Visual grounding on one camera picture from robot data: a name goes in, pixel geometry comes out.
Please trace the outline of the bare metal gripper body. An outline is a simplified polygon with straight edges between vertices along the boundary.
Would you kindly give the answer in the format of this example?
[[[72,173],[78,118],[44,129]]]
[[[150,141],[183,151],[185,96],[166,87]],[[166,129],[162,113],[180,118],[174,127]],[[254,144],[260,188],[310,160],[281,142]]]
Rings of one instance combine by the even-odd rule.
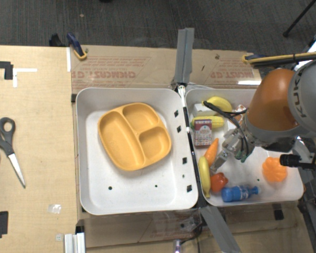
[[[253,152],[253,137],[246,128],[235,128],[225,134],[222,146],[235,159],[247,159]]]

